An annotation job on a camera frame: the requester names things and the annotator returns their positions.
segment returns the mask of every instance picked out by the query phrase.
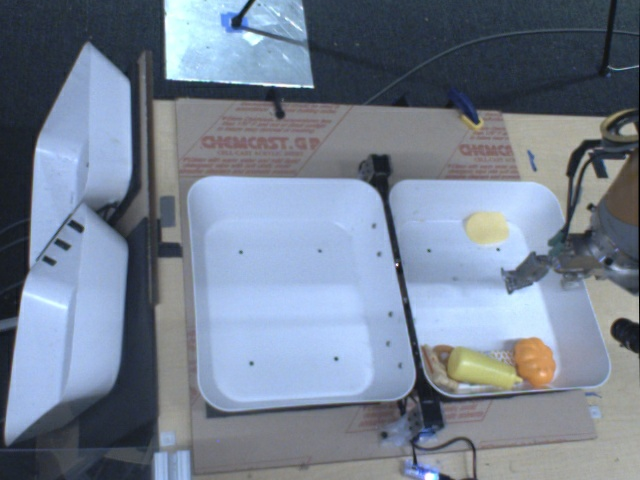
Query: orange pumpkin toy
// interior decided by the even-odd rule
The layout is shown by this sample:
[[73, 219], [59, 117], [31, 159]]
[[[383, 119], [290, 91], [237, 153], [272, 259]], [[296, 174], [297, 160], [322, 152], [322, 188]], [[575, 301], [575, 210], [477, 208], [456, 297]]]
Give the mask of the orange pumpkin toy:
[[518, 375], [529, 381], [534, 388], [549, 384], [556, 373], [553, 352], [540, 338], [519, 340], [513, 348], [513, 357]]

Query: wooden table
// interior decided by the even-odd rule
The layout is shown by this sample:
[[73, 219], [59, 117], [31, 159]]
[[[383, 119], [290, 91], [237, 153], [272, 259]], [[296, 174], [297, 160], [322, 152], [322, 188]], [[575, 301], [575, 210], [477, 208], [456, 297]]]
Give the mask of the wooden table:
[[[157, 193], [178, 198], [175, 103], [154, 104], [155, 166]], [[564, 175], [571, 151], [587, 138], [599, 137], [600, 118], [504, 116], [523, 180], [549, 187], [558, 199], [566, 200]], [[532, 170], [527, 151], [535, 155]], [[620, 165], [608, 166], [611, 178]], [[598, 202], [611, 180], [585, 176], [582, 207], [572, 224], [576, 232], [586, 229], [588, 202]], [[181, 242], [180, 223], [163, 233], [169, 242]], [[592, 404], [600, 412], [596, 419], [598, 438], [592, 441], [480, 450], [478, 477], [481, 479], [610, 478], [628, 479], [640, 471], [640, 382], [638, 356], [622, 349], [609, 329], [620, 317], [638, 319], [638, 298], [608, 281], [588, 280], [587, 287], [611, 357], [609, 381], [596, 390]], [[156, 308], [160, 416], [159, 432], [170, 431], [175, 444], [165, 450], [188, 449], [191, 444], [187, 345], [184, 314], [182, 260], [159, 261], [160, 303]], [[437, 465], [453, 478], [471, 475], [470, 453], [439, 453], [423, 459]], [[195, 477], [198, 480], [358, 480], [403, 478], [398, 459], [368, 460], [314, 465], [309, 468], [281, 468]]]

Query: blue clamp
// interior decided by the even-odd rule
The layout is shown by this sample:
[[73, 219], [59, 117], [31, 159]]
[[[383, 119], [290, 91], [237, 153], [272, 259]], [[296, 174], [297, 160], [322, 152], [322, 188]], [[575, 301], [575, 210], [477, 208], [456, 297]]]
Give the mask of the blue clamp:
[[242, 29], [249, 26], [249, 20], [247, 18], [242, 18], [242, 24], [238, 28], [231, 25], [231, 20], [237, 15], [237, 12], [225, 12], [220, 15], [220, 23], [222, 23], [222, 27], [227, 32], [244, 32]]
[[460, 119], [462, 119], [469, 128], [477, 131], [484, 126], [484, 121], [478, 115], [478, 111], [475, 105], [471, 103], [469, 96], [455, 87], [449, 89], [447, 96], [449, 97], [449, 101], [462, 112]]

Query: metal plate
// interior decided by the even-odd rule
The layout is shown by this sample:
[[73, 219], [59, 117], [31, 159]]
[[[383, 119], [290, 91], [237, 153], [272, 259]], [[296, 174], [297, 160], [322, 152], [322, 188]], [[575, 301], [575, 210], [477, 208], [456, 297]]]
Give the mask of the metal plate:
[[313, 88], [302, 0], [257, 0], [247, 25], [223, 16], [247, 0], [165, 0], [170, 80]]

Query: brown cardboard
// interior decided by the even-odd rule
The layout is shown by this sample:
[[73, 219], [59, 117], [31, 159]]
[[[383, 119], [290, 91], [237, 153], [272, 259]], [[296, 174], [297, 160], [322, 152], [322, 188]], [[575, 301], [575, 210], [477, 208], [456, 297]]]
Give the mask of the brown cardboard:
[[[177, 102], [183, 223], [188, 190], [203, 176], [353, 178], [372, 153], [391, 155], [393, 182], [519, 179], [499, 112], [483, 112], [485, 126], [473, 132], [454, 110], [291, 104], [285, 111], [286, 118], [279, 121], [270, 103]], [[380, 443], [381, 430], [400, 417], [393, 403], [207, 417], [196, 380], [188, 226], [182, 229], [196, 473], [409, 453]], [[460, 435], [479, 448], [596, 437], [588, 404], [578, 391], [450, 402], [443, 410], [446, 427], [434, 444]]]

